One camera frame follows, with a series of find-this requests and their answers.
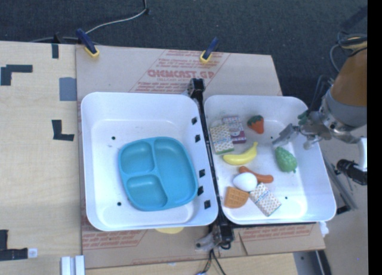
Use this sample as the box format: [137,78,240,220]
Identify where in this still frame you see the orange waffle biscuit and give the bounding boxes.
[224,186,250,210]

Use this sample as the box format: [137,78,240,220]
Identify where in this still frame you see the brown cardboard board red print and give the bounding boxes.
[75,44,326,269]

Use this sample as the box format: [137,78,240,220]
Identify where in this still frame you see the yellow banana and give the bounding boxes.
[222,141,259,166]

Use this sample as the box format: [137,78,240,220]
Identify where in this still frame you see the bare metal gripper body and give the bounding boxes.
[299,112,361,145]

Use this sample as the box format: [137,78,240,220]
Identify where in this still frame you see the white egg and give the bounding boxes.
[232,172,258,193]

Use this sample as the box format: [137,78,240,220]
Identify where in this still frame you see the black cylinder on white bracket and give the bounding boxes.
[336,137,368,186]

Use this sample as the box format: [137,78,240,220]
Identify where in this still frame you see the purple and pink carton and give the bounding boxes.
[221,115,248,145]

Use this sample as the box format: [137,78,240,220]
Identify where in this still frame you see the white plastic tray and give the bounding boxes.
[203,94,338,226]
[80,91,219,232]

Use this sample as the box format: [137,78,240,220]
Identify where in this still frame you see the white patterned carton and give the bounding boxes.
[248,181,282,218]
[208,123,235,156]

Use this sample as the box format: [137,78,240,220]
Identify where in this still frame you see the blue divided plate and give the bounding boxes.
[118,136,199,212]

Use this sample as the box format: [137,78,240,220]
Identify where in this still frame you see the black block with thin wires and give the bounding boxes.
[187,77,207,99]
[195,222,236,251]

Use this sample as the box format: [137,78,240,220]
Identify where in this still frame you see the thin black and white rod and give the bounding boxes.
[195,96,225,227]

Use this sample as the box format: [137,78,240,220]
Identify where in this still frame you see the green grapes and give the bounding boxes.
[274,146,298,174]

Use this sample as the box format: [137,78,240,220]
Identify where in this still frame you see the yellow flat object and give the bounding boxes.
[154,225,185,235]

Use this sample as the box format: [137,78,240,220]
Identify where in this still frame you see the orange sausage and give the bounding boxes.
[238,165,275,184]

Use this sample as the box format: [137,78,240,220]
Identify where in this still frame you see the red strawberry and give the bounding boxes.
[247,114,266,135]

